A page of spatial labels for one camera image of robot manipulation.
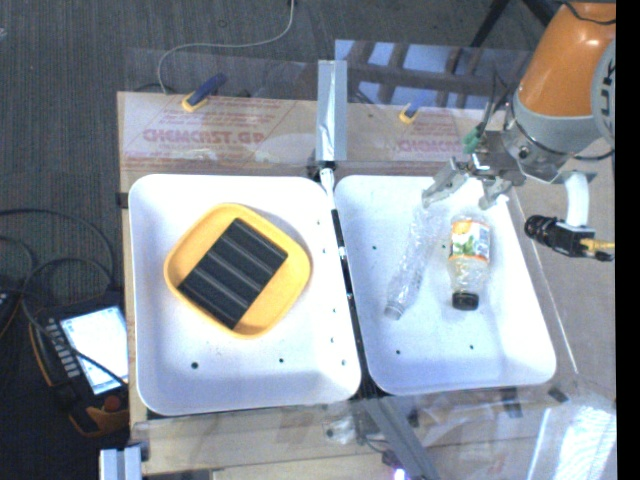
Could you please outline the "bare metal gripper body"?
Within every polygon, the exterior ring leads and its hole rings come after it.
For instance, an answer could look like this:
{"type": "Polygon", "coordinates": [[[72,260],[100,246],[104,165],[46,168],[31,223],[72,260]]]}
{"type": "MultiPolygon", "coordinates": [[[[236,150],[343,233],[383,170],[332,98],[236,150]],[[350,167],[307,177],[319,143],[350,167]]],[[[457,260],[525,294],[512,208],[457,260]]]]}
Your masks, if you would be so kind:
{"type": "Polygon", "coordinates": [[[551,183],[569,158],[569,153],[544,146],[518,129],[487,130],[471,154],[468,168],[476,177],[508,180],[515,186],[526,178],[551,183]]]}

